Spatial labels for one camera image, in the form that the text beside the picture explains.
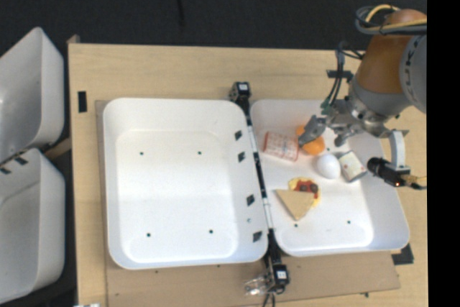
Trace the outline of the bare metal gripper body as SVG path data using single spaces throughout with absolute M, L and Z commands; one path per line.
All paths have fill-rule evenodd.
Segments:
M 324 115 L 326 125 L 335 134 L 349 130 L 350 137 L 366 132 L 376 138 L 387 138 L 391 132 L 385 126 L 389 117 L 374 112 L 360 100 L 336 99 L 332 104 L 325 102 Z

